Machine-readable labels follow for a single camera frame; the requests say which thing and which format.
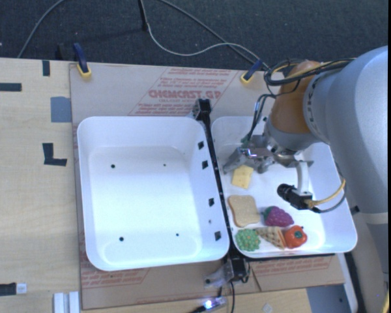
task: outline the toy bread slice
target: toy bread slice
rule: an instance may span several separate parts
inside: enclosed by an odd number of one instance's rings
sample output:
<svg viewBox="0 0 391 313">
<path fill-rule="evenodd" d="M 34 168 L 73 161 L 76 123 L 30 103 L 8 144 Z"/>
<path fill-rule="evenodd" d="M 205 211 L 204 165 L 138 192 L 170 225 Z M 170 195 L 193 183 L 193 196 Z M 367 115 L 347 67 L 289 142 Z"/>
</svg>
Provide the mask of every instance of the toy bread slice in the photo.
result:
<svg viewBox="0 0 391 313">
<path fill-rule="evenodd" d="M 287 246 L 287 244 L 285 243 L 284 235 L 279 226 L 257 228 L 255 231 L 262 238 L 280 249 L 284 249 Z"/>
<path fill-rule="evenodd" d="M 232 195 L 228 199 L 236 226 L 245 227 L 261 220 L 252 196 Z"/>
</svg>

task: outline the toy tomato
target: toy tomato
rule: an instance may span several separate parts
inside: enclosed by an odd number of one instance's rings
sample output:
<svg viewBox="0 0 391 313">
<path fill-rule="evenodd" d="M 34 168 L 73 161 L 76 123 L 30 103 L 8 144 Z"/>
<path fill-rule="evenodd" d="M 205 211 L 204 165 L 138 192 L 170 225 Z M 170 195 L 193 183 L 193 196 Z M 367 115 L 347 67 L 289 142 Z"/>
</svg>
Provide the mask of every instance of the toy tomato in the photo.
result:
<svg viewBox="0 0 391 313">
<path fill-rule="evenodd" d="M 294 225 L 284 233 L 284 239 L 287 248 L 296 248 L 307 241 L 307 234 L 304 233 L 301 226 Z"/>
</svg>

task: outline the cardboard sheet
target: cardboard sheet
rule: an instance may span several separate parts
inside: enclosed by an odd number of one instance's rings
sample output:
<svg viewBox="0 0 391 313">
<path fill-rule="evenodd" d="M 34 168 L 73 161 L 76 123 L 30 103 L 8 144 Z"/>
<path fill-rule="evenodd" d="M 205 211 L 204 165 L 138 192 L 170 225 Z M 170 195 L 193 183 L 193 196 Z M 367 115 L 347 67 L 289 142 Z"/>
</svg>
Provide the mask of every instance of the cardboard sheet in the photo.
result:
<svg viewBox="0 0 391 313">
<path fill-rule="evenodd" d="M 90 68 L 92 76 L 83 79 L 76 66 L 70 66 L 82 309 L 215 296 L 218 290 L 205 288 L 203 277 L 217 270 L 221 261 L 116 272 L 91 265 L 84 245 L 76 130 L 92 116 L 188 115 L 197 98 L 211 100 L 212 121 L 251 115 L 258 96 L 266 91 L 261 74 L 245 85 L 239 80 L 244 71 L 103 64 Z M 271 105 L 266 104 L 265 113 Z M 344 282 L 336 256 L 251 262 L 251 267 L 249 281 L 235 284 L 236 293 Z"/>
</svg>

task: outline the gray carpet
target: gray carpet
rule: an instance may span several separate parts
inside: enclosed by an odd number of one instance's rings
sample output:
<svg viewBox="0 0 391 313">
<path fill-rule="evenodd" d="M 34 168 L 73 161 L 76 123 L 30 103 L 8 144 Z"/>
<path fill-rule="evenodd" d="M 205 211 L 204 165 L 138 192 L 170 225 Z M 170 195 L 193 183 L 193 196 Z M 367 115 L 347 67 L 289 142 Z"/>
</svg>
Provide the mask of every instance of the gray carpet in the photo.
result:
<svg viewBox="0 0 391 313">
<path fill-rule="evenodd" d="M 0 57 L 17 57 L 40 17 L 58 0 L 0 0 Z M 285 58 L 327 61 L 388 44 L 388 0 L 168 0 L 229 42 L 273 65 Z M 155 37 L 170 50 L 219 42 L 184 14 L 144 0 Z M 38 27 L 22 57 L 55 59 L 58 43 L 79 42 L 94 62 L 245 69 L 228 47 L 195 57 L 163 52 L 141 30 L 137 0 L 66 0 Z"/>
</svg>

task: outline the wooden table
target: wooden table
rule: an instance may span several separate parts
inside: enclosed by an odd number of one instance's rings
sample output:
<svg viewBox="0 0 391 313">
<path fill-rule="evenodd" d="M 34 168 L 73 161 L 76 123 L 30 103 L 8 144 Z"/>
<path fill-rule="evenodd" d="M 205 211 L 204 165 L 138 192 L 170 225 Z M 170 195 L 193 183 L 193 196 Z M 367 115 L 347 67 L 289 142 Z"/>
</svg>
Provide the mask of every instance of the wooden table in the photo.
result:
<svg viewBox="0 0 391 313">
<path fill-rule="evenodd" d="M 71 123 L 52 123 L 51 97 L 70 97 L 69 62 L 0 58 L 0 284 L 24 282 L 27 293 L 0 297 L 0 312 L 52 312 L 54 293 L 80 291 Z M 45 166 L 43 143 L 66 166 Z M 305 289 L 237 295 L 235 312 L 310 313 Z M 200 300 L 92 312 L 191 312 Z M 230 306 L 217 312 L 229 312 Z"/>
</svg>

